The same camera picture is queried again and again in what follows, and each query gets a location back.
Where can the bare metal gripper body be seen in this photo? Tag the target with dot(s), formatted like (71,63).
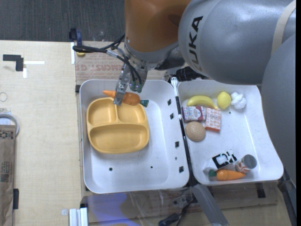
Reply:
(139,70)

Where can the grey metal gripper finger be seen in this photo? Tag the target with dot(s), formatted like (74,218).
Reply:
(120,95)

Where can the orange carrot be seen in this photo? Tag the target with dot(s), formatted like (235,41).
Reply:
(131,98)
(229,175)

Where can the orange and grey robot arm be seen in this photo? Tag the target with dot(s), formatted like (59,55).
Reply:
(225,36)

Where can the yellow divided plate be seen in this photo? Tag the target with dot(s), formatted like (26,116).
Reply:
(117,135)

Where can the yellow banana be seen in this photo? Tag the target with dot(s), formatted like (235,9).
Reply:
(200,100)

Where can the pink and white carton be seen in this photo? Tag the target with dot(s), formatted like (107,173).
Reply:
(193,114)

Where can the white plastic tray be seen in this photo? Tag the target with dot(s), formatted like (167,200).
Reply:
(141,168)
(247,135)

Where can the orange and white carton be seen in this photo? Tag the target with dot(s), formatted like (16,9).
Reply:
(213,120)

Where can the yellow lemon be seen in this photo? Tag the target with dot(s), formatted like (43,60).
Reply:
(224,100)

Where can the white garlic bulb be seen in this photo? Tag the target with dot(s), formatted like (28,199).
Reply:
(238,101)

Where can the white tape roll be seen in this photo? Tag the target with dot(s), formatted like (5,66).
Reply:
(15,122)

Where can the black and white packet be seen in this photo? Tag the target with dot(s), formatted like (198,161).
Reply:
(222,161)

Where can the brown paper bag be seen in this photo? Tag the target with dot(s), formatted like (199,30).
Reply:
(7,173)

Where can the orange and white can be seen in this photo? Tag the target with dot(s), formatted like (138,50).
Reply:
(247,163)

